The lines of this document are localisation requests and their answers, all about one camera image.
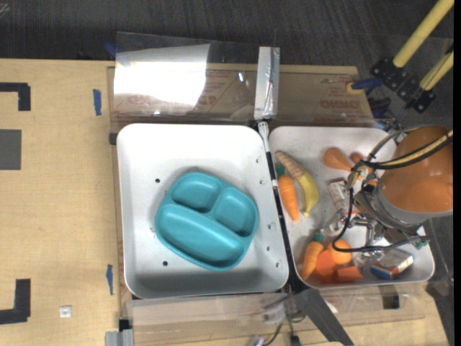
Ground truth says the white plastic tray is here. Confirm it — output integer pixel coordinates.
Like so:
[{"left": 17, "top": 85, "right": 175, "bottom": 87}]
[
  {"left": 268, "top": 125, "right": 436, "bottom": 290},
  {"left": 116, "top": 123, "right": 290, "bottom": 300}
]

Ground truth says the orange ball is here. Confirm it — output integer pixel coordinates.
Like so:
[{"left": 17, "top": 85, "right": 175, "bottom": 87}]
[{"left": 327, "top": 239, "right": 353, "bottom": 266}]

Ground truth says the yellow-orange carrot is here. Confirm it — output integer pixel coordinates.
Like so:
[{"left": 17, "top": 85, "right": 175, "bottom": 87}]
[{"left": 300, "top": 230, "right": 325, "bottom": 281}]

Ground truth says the tan corn cob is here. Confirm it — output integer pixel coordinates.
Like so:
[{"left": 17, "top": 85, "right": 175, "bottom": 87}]
[{"left": 274, "top": 151, "right": 308, "bottom": 182}]

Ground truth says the blue and orange carton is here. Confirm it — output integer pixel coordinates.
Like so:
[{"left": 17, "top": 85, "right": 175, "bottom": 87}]
[{"left": 369, "top": 248, "right": 415, "bottom": 281}]

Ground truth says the orange carrot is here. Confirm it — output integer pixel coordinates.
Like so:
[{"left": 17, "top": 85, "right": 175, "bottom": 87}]
[{"left": 276, "top": 165, "right": 300, "bottom": 223}]

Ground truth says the orange rounded slice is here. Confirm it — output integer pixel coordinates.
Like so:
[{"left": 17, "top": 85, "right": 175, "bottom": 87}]
[{"left": 315, "top": 249, "right": 338, "bottom": 279}]

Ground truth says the orange wedge block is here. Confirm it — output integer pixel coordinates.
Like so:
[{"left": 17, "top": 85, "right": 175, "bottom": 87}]
[{"left": 332, "top": 265, "right": 365, "bottom": 285}]

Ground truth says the white and red packet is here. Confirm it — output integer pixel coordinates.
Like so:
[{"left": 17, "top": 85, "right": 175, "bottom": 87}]
[{"left": 327, "top": 179, "right": 352, "bottom": 213}]

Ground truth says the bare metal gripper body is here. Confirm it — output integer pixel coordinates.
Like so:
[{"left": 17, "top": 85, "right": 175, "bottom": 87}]
[{"left": 354, "top": 191, "right": 426, "bottom": 247}]

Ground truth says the yellow banana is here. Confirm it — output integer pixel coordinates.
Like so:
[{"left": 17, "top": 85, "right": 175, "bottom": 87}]
[{"left": 296, "top": 171, "right": 321, "bottom": 218}]

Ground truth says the thin black and white rod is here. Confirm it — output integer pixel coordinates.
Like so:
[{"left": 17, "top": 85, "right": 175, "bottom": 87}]
[{"left": 257, "top": 120, "right": 297, "bottom": 292}]

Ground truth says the blue divided plate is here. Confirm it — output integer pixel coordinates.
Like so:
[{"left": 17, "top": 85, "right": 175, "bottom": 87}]
[{"left": 153, "top": 171, "right": 260, "bottom": 272}]

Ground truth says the small orange toy food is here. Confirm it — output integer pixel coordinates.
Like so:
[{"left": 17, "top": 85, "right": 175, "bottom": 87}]
[{"left": 350, "top": 152, "right": 374, "bottom": 174}]

